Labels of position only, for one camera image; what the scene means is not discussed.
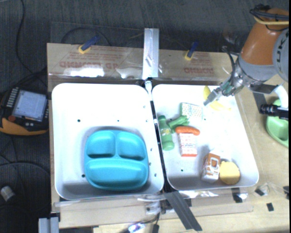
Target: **green soda bottle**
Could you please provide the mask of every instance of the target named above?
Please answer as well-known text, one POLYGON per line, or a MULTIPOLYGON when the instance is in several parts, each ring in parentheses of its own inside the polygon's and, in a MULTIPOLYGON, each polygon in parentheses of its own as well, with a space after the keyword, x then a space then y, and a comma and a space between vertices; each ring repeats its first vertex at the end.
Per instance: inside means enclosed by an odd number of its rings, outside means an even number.
POLYGON ((159 116, 159 130, 161 136, 161 144, 163 150, 173 150, 175 144, 173 142, 171 128, 166 123, 165 116, 159 116))

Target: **table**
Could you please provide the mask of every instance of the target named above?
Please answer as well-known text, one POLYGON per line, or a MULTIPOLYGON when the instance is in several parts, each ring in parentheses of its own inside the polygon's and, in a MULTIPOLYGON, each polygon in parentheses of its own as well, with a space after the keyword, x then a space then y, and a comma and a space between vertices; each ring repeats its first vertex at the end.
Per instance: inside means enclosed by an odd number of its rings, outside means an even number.
MULTIPOLYGON (((59 53, 70 49, 69 44, 48 44, 48 72, 62 60, 59 53)), ((166 50, 168 56, 178 58, 181 51, 166 50)), ((200 53, 206 55, 207 65, 214 68, 211 79, 202 76, 197 82, 218 83, 224 78, 223 70, 229 70, 230 61, 225 53, 200 53)), ((48 91, 59 83, 92 82, 92 78, 48 76, 48 91)), ((282 80, 275 76, 269 83, 279 84, 282 80)), ((274 95, 266 97, 268 102, 276 99, 274 95)), ((242 203, 236 203, 232 196, 226 194, 218 197, 197 197, 192 199, 191 211, 203 228, 203 232, 289 232, 290 205, 286 190, 289 186, 289 149, 273 140, 265 130, 264 115, 259 114, 252 93, 244 88, 236 95, 245 129, 259 168, 257 186, 248 189, 248 196, 242 203)), ((148 221, 155 218, 155 204, 136 198, 107 198, 85 201, 62 201, 54 186, 54 148, 52 132, 52 109, 50 101, 50 164, 51 164, 51 200, 52 211, 60 211, 60 229, 94 227, 95 233, 122 232, 134 222, 148 221)), ((153 223, 146 224, 140 232, 151 232, 153 223)), ((160 215, 158 221, 160 233, 177 233, 186 231, 173 210, 160 215)))

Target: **blue and yellow clamp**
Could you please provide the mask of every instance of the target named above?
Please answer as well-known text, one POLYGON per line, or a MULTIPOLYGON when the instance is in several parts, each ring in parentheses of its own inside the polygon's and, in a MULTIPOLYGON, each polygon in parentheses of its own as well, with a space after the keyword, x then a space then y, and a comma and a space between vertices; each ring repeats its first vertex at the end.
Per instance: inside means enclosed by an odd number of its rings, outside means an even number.
POLYGON ((93 38, 89 39, 83 45, 79 46, 79 52, 81 54, 87 53, 91 49, 91 46, 96 44, 99 39, 100 36, 94 36, 93 38))
POLYGON ((187 52, 185 53, 184 58, 186 60, 191 60, 193 58, 193 54, 194 54, 195 49, 197 48, 197 45, 198 45, 198 41, 194 41, 192 43, 191 48, 187 50, 187 52))

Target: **yellow banana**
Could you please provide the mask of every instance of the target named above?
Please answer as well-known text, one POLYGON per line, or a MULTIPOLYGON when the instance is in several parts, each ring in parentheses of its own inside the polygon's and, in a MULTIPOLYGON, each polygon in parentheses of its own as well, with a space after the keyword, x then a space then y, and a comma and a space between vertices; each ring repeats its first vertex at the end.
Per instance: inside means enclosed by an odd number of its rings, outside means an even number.
MULTIPOLYGON (((204 100, 206 100, 210 94, 210 89, 209 87, 206 85, 204 87, 204 100)), ((222 111, 222 110, 231 110, 231 108, 228 108, 226 106, 224 106, 223 104, 219 103, 218 101, 213 101, 212 103, 209 104, 209 106, 216 110, 216 111, 222 111)))

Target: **blue divided tray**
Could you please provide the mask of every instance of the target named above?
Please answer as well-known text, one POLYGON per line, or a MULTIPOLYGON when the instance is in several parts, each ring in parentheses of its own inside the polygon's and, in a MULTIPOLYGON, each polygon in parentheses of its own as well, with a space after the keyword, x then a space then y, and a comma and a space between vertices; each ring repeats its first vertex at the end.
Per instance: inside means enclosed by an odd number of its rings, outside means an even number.
POLYGON ((139 189, 149 173, 146 145, 138 135, 121 130, 91 134, 85 145, 84 169, 88 182, 100 189, 139 189))

